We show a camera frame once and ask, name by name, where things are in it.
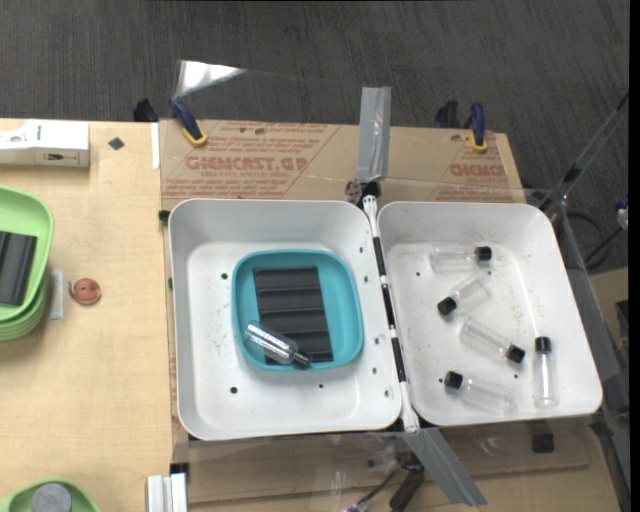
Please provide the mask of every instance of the green bowl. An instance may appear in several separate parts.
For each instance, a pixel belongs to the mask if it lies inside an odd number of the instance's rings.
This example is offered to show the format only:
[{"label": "green bowl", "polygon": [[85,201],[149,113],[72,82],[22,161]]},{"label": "green bowl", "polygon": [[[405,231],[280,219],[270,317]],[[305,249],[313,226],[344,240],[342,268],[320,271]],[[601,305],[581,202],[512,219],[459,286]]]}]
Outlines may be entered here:
[{"label": "green bowl", "polygon": [[71,493],[73,512],[101,512],[98,504],[78,483],[64,477],[41,478],[0,498],[0,512],[31,512],[35,492],[45,484],[61,484]]},{"label": "green bowl", "polygon": [[0,185],[0,231],[37,238],[24,302],[20,306],[0,304],[0,322],[19,316],[32,305],[47,268],[53,225],[51,209],[42,199],[24,190]]},{"label": "green bowl", "polygon": [[47,305],[47,280],[44,279],[31,307],[21,315],[0,322],[0,342],[20,338],[37,327]]}]

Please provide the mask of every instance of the clear plastic tube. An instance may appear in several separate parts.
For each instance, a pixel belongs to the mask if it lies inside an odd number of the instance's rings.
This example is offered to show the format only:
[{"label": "clear plastic tube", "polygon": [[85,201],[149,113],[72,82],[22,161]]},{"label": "clear plastic tube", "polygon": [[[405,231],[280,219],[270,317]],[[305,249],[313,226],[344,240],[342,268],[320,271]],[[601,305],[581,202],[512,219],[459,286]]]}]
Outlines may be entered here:
[{"label": "clear plastic tube", "polygon": [[434,272],[456,272],[472,270],[491,256],[491,248],[486,245],[443,244],[429,253],[429,263]]},{"label": "clear plastic tube", "polygon": [[491,276],[482,272],[475,272],[454,286],[446,298],[438,303],[438,311],[442,315],[448,315],[456,310],[466,313],[491,299],[489,285]]},{"label": "clear plastic tube", "polygon": [[494,359],[522,363],[526,352],[489,326],[469,317],[460,329],[460,341]]},{"label": "clear plastic tube", "polygon": [[514,391],[494,382],[450,371],[447,372],[444,384],[472,407],[498,414],[508,414],[517,408]]},{"label": "clear plastic tube", "polygon": [[248,347],[253,346],[262,350],[264,355],[279,364],[293,364],[301,370],[306,370],[310,366],[309,358],[298,352],[298,344],[295,341],[259,322],[249,322],[243,339]]},{"label": "clear plastic tube", "polygon": [[533,398],[536,407],[548,409],[559,403],[558,378],[551,340],[545,336],[536,338],[533,361]]}]

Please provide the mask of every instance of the teal tray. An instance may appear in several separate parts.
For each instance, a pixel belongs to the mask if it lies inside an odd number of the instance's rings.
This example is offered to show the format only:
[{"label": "teal tray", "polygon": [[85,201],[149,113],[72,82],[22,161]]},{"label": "teal tray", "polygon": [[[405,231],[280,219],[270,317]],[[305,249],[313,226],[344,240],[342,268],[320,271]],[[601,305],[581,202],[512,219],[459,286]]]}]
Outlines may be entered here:
[{"label": "teal tray", "polygon": [[269,371],[298,371],[291,365],[268,364],[250,350],[242,333],[259,320],[253,270],[256,268],[317,267],[333,351],[333,361],[314,362],[309,370],[335,368],[352,361],[362,350],[362,313],[355,281],[345,263],[327,251],[287,249],[260,251],[242,258],[233,270],[231,290],[236,338],[242,354],[252,364]]}]

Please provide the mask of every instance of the black cable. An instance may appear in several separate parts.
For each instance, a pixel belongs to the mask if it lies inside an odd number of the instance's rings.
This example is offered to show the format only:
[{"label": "black cable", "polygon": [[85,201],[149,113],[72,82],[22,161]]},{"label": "black cable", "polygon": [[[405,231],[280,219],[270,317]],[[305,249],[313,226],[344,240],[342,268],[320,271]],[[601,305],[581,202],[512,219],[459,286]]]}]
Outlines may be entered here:
[{"label": "black cable", "polygon": [[371,498],[373,498],[376,494],[378,494],[382,489],[384,489],[384,486],[389,483],[389,481],[393,478],[393,476],[396,474],[398,469],[400,469],[400,468],[396,468],[391,473],[389,473],[387,478],[385,478],[382,481],[382,483],[380,485],[378,485],[378,487],[373,489],[369,494],[367,494],[364,497],[360,498],[356,503],[358,505],[362,505],[363,503],[365,503],[365,502],[369,501]]},{"label": "black cable", "polygon": [[[585,213],[582,213],[582,212],[567,211],[567,219],[584,220],[585,222],[591,224],[591,226],[593,226],[596,229],[596,231],[598,232],[598,234],[600,236],[600,239],[602,239],[602,240],[606,239],[604,231],[602,230],[602,228],[589,215],[587,215]],[[601,243],[601,244],[599,244],[599,247],[598,247],[597,251],[600,251],[601,249],[605,249],[605,251],[602,253],[600,258],[595,261],[595,263],[592,263],[591,265],[587,265],[587,261],[583,260],[583,263],[585,264],[585,269],[586,270],[588,270],[588,271],[594,270],[596,267],[602,265],[602,263],[604,263],[604,261],[607,259],[607,257],[609,256],[609,247],[606,244],[602,244]],[[589,255],[589,259],[594,255],[595,255],[595,252],[590,254]]]},{"label": "black cable", "polygon": [[389,500],[392,512],[404,512],[409,502],[424,482],[424,466],[409,469],[404,482]]},{"label": "black cable", "polygon": [[615,236],[618,233],[620,233],[621,231],[624,231],[624,228],[622,226],[620,226],[613,233],[611,233],[605,240],[603,240],[603,242],[598,247],[596,247],[593,251],[591,251],[591,253],[584,259],[585,264],[587,263],[587,261],[589,261],[591,258],[593,258],[593,256],[595,256],[600,249],[602,249],[609,242],[611,242],[611,240],[613,240],[615,238]]}]

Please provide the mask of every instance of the blue clamp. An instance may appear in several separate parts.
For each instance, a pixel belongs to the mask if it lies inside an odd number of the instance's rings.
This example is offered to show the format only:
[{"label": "blue clamp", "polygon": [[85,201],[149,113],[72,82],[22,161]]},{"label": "blue clamp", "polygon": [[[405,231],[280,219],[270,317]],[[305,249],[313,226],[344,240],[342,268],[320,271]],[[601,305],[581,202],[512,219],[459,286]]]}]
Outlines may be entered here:
[{"label": "blue clamp", "polygon": [[487,150],[487,142],[484,140],[484,109],[482,104],[471,104],[471,148],[478,152],[484,153]]},{"label": "blue clamp", "polygon": [[182,134],[189,143],[195,148],[204,146],[205,142],[207,142],[207,136],[200,130],[196,118],[187,105],[179,97],[174,96],[169,100],[169,106],[173,114],[180,119],[183,126]]}]

